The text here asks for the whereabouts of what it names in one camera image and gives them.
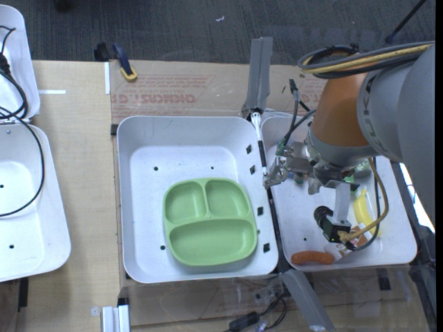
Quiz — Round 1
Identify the black cylinder on white bracket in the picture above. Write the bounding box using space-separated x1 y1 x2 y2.
314 182 352 244

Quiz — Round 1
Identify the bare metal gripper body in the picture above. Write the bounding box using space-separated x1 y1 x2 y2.
283 141 359 187

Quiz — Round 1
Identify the black cable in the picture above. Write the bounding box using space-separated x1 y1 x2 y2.
0 26 46 218

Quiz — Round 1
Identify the green divided plate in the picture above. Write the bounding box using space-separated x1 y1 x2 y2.
162 177 259 266

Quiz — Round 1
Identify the orange sausage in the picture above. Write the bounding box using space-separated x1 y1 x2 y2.
291 250 335 266

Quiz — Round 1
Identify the white plastic tray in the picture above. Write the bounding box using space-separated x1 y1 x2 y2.
0 4 41 124
260 115 419 273
0 122 72 283
116 115 280 285

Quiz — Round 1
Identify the yellow banana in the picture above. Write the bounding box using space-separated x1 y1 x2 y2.
353 187 381 238

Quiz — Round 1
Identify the brown cardboard board red print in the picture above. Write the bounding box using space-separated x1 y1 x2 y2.
109 59 416 327

